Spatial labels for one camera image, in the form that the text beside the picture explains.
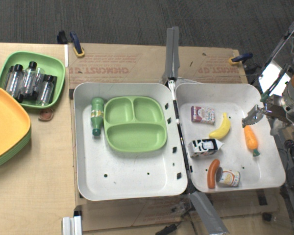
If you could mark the small yellow and white can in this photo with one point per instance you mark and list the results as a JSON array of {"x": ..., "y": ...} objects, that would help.
[{"x": 229, "y": 178}]

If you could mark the black and white milk carton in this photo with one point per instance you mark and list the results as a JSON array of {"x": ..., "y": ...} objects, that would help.
[{"x": 203, "y": 148}]

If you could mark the brown cardboard board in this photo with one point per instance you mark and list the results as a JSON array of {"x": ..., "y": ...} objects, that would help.
[{"x": 142, "y": 65}]

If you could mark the green square plate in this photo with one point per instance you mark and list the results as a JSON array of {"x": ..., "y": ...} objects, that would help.
[{"x": 56, "y": 67}]

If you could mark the green divided plate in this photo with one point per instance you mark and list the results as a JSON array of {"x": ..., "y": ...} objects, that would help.
[{"x": 137, "y": 133}]

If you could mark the orange carrot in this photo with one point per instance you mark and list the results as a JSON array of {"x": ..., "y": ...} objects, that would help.
[{"x": 250, "y": 138}]

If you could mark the green bottle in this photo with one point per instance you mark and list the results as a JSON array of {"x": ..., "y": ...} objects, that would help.
[{"x": 97, "y": 114}]

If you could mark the clear plastic bottle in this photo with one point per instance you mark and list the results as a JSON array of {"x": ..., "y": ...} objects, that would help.
[
  {"x": 29, "y": 79},
  {"x": 14, "y": 81},
  {"x": 40, "y": 76},
  {"x": 46, "y": 92}
]

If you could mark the yellow banana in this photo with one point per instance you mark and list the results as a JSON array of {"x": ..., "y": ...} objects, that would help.
[{"x": 223, "y": 130}]

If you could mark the white plastic tray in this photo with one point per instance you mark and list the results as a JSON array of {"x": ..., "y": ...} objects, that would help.
[
  {"x": 127, "y": 170},
  {"x": 237, "y": 160}
]

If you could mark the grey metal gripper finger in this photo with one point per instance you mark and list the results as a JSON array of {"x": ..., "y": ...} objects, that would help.
[
  {"x": 255, "y": 110},
  {"x": 250, "y": 122}
]

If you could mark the purple and pink carton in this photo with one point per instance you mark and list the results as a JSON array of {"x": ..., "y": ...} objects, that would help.
[{"x": 203, "y": 114}]

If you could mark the yellow plate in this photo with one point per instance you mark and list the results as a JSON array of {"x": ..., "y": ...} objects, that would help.
[{"x": 7, "y": 121}]

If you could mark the orange sausage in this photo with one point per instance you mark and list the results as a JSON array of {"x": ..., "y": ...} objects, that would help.
[{"x": 212, "y": 174}]

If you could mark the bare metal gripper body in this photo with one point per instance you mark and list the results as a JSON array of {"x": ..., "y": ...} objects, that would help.
[{"x": 276, "y": 111}]

